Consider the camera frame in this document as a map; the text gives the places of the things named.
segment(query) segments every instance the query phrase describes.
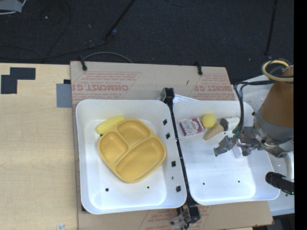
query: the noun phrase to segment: yellow ball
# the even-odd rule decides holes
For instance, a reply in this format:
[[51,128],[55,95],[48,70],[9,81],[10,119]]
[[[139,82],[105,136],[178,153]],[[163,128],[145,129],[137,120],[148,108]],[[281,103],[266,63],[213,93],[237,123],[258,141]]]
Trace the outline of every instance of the yellow ball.
[[216,117],[213,113],[205,114],[201,123],[205,128],[212,128],[216,124]]

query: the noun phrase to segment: light wood surface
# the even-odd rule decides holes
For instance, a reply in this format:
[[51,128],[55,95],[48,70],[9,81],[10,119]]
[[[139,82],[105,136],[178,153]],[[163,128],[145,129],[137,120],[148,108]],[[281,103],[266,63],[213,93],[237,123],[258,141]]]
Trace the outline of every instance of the light wood surface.
[[56,84],[69,65],[35,67],[35,80],[18,80],[17,94],[0,94],[0,229],[78,229],[72,109],[57,108]]
[[237,228],[237,229],[226,229],[226,230],[253,230],[253,228],[250,227],[250,228]]

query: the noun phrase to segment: white tray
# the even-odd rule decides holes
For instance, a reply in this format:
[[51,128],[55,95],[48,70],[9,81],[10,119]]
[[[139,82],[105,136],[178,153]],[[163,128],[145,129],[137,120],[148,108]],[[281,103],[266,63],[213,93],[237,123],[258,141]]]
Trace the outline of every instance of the white tray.
[[[273,200],[280,190],[265,181],[267,172],[274,171],[269,155],[264,150],[253,150],[251,155],[236,158],[232,150],[217,157],[213,148],[232,131],[222,132],[206,141],[208,129],[192,136],[184,136],[179,122],[206,113],[214,113],[217,121],[229,116],[240,116],[238,101],[179,101],[174,104],[178,138],[187,171],[192,198],[201,205],[233,202]],[[252,108],[244,103],[244,125],[252,126]]]
[[[121,181],[103,162],[95,129],[117,116],[137,118],[164,143],[165,161],[138,183]],[[76,108],[79,142],[81,201],[92,214],[177,208],[187,199],[172,118],[166,104],[157,100],[84,100]]]

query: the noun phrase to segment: yellow divided plate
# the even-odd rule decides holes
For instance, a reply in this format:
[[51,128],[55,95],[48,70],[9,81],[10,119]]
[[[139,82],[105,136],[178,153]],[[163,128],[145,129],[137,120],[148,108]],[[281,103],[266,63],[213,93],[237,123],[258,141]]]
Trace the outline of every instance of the yellow divided plate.
[[134,118],[111,127],[99,139],[98,151],[113,173],[127,183],[144,179],[166,158],[166,148],[160,138]]

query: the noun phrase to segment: black clamp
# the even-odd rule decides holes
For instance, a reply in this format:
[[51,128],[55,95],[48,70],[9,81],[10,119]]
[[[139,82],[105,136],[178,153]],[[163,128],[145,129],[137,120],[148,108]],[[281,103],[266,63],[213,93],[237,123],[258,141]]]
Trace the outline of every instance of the black clamp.
[[198,74],[199,74],[199,75],[202,75],[201,64],[200,64],[200,62],[199,62],[198,60],[195,61],[194,66],[197,67],[197,69],[198,69]]
[[82,64],[82,70],[86,71],[87,70],[87,66],[85,65],[83,57],[82,56],[78,56],[78,61],[80,61],[81,64]]
[[175,115],[174,115],[174,111],[173,111],[173,99],[174,99],[174,97],[175,97],[174,88],[163,88],[163,90],[160,94],[160,100],[168,105],[170,112],[171,112],[171,117],[172,117],[172,122],[173,122],[173,128],[174,128],[178,153],[179,153],[179,156],[180,156],[181,168],[182,168],[182,172],[183,172],[183,176],[184,176],[184,180],[185,180],[185,184],[186,184],[186,189],[187,189],[187,205],[188,205],[188,211],[189,211],[189,217],[190,217],[190,220],[189,220],[188,225],[187,225],[187,228],[188,228],[189,224],[197,222],[201,218],[201,215],[200,215],[198,207],[196,206],[196,202],[194,201],[194,199],[191,196],[190,189],[189,189],[187,171],[186,171],[185,164],[184,164],[184,161],[183,161],[182,151],[181,151],[177,127],[176,127]]
[[294,195],[294,182],[286,180],[286,177],[282,174],[275,172],[268,172],[265,175],[265,181],[289,195]]

